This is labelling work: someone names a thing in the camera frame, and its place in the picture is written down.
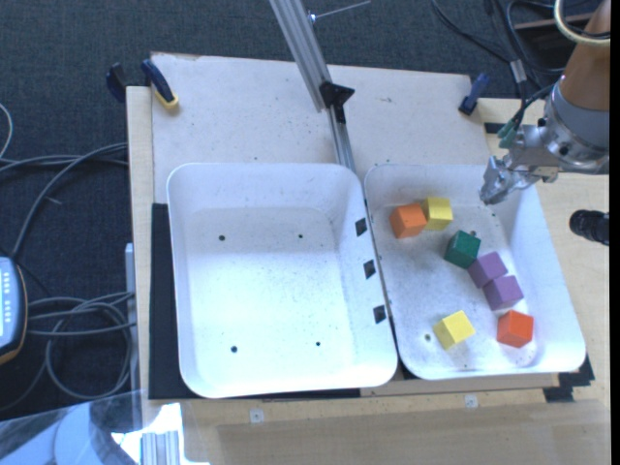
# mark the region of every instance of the yellow cube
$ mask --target yellow cube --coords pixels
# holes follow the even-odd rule
[[[442,231],[453,220],[450,199],[429,197],[421,206],[427,221],[425,229],[429,231]]]
[[[439,338],[444,350],[476,334],[474,326],[462,310],[443,318],[433,326],[433,331]]]

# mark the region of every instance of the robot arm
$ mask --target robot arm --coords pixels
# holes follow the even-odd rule
[[[585,32],[596,37],[610,29],[611,0],[604,0]],[[572,39],[576,36],[560,30]],[[547,97],[538,126],[519,126],[500,142],[508,153],[489,160],[480,189],[484,203],[499,203],[541,179],[553,182],[561,171],[609,173],[609,69],[609,39],[577,43]]]

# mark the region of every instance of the purple cube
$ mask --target purple cube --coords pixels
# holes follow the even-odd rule
[[[513,275],[497,277],[482,286],[491,310],[510,308],[523,298],[523,292]]]
[[[481,288],[493,279],[508,273],[508,269],[497,252],[487,253],[482,257],[478,257],[467,268],[467,271],[477,288]]]

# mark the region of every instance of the white tray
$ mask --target white tray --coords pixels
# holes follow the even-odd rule
[[[494,206],[481,203],[483,166],[384,165],[365,178],[371,227],[396,343],[404,365],[423,379],[572,371],[585,343],[555,255],[536,188]],[[397,205],[449,198],[452,223],[396,239],[388,217]],[[535,318],[534,339],[517,349],[495,340],[497,319],[468,272],[444,260],[457,231],[476,232],[479,255],[496,251],[525,297],[513,308]],[[444,350],[432,327],[464,310],[477,333]]]
[[[181,375],[232,397],[387,382],[361,184],[329,164],[188,164],[168,201]]]

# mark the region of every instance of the toy block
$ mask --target toy block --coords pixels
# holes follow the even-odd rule
[[[426,216],[419,203],[400,205],[389,215],[389,223],[397,238],[418,235],[426,227]]]
[[[452,222],[452,207],[447,198],[429,197],[421,204],[429,231],[442,231]]]
[[[534,336],[534,317],[515,310],[500,317],[497,323],[497,340],[505,345],[521,348]]]
[[[480,247],[479,238],[464,231],[457,231],[448,242],[444,259],[461,268],[467,268],[476,260]]]
[[[513,275],[492,279],[482,286],[482,290],[491,310],[510,308],[523,298],[523,292]]]
[[[474,326],[462,310],[443,318],[433,326],[433,331],[444,350],[476,334]]]
[[[508,269],[497,252],[487,253],[478,257],[469,266],[467,271],[477,288],[481,288],[493,279],[508,274]]]

